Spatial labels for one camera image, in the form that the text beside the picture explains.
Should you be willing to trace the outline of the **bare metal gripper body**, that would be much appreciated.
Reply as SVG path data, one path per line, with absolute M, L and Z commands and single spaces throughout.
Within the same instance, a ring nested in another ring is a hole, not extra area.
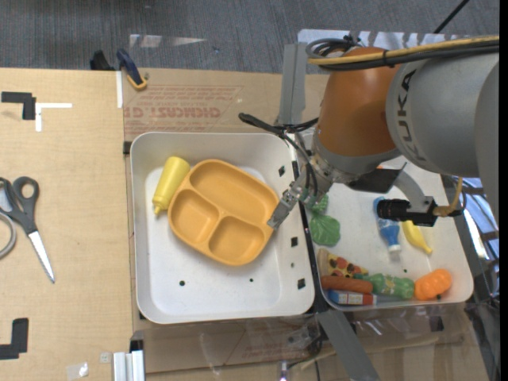
M 302 161 L 299 167 L 299 177 L 295 181 L 298 200 L 304 204 L 319 203 L 336 181 L 337 171 L 320 156 L 312 156 L 309 162 Z

